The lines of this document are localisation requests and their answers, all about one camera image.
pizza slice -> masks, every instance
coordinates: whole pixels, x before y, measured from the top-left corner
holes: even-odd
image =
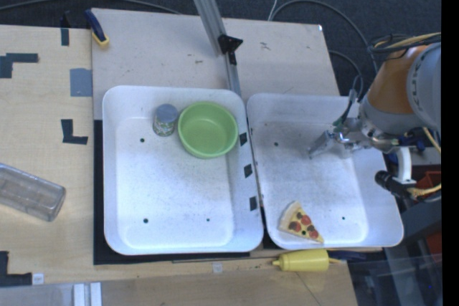
[[[289,234],[323,243],[323,237],[298,201],[289,204],[285,209],[278,228]]]

red object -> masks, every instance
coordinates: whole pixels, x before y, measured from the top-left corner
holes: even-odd
[[[318,232],[316,230],[309,232],[309,236],[312,239],[317,239],[318,238]]]
[[[442,171],[426,171],[425,176],[416,183],[417,188],[433,188],[442,182]],[[442,254],[442,232],[435,232],[425,238],[431,254]]]
[[[303,217],[301,217],[301,223],[304,224],[305,226],[307,226],[308,224],[311,224],[311,218],[309,218],[308,216],[304,215]]]
[[[301,230],[300,222],[291,222],[288,228],[295,232],[299,232]]]

wooden table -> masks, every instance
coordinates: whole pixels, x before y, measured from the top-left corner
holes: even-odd
[[[163,14],[157,17],[164,20]],[[187,28],[188,32],[194,33],[192,39],[204,41],[199,41],[197,49],[184,49],[183,52],[187,57],[193,55],[194,67],[202,67],[211,59],[210,45],[209,49],[202,46],[208,41],[199,18],[185,18],[187,27],[191,27]],[[265,71],[274,78],[284,66],[289,66],[289,73],[295,73],[292,66],[298,60],[300,64],[296,67],[304,64],[313,73],[303,73],[304,77],[297,78],[293,85],[291,80],[285,80],[288,85],[285,90],[285,86],[271,81],[266,84],[266,92],[289,92],[290,89],[297,93],[338,94],[318,26],[232,19],[225,22],[232,36],[245,40],[245,46],[237,52],[245,99],[263,88],[260,63],[266,62]],[[166,304],[183,302],[181,297],[190,297],[196,305],[206,304],[204,298],[208,304],[226,305],[231,303],[228,300],[233,295],[239,299],[246,297],[251,305],[257,302],[278,304],[284,297],[292,305],[304,305],[308,301],[312,305],[314,302],[356,305],[346,264],[331,264],[329,271],[321,274],[281,272],[271,264],[279,251],[261,247],[249,258],[218,260],[221,274],[214,274],[215,261],[94,266],[93,121],[98,112],[93,97],[71,95],[70,70],[93,71],[94,96],[100,97],[105,88],[118,80],[112,76],[103,81],[100,69],[94,69],[94,54],[99,51],[95,51],[89,30],[68,29],[68,45],[66,32],[55,28],[0,26],[0,56],[7,53],[39,56],[37,63],[14,62],[11,78],[0,78],[0,162],[67,189],[64,206],[53,222],[0,206],[0,250],[9,251],[9,274],[43,273],[46,284],[103,282],[104,300],[110,297],[113,300],[109,305],[122,305],[123,300],[151,305],[148,300],[153,292],[152,282],[156,285],[154,292],[164,297],[162,302],[169,300]],[[276,47],[275,40],[282,41],[283,37],[295,39],[289,44],[283,42],[284,47]],[[63,143],[62,119],[72,119],[73,135],[87,136],[87,144]],[[195,290],[204,280],[211,298]],[[226,292],[226,298],[221,297],[222,292]]]

blue clamp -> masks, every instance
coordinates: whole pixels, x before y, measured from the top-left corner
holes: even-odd
[[[422,137],[418,136],[401,136],[398,137],[399,145],[401,146],[409,146],[409,145],[416,145],[416,148],[419,152],[423,152],[425,150],[425,143]]]
[[[88,21],[91,29],[93,30],[93,39],[101,46],[105,47],[110,41],[108,36],[102,30],[98,19],[95,17],[94,13],[90,9],[85,10],[85,18]]]

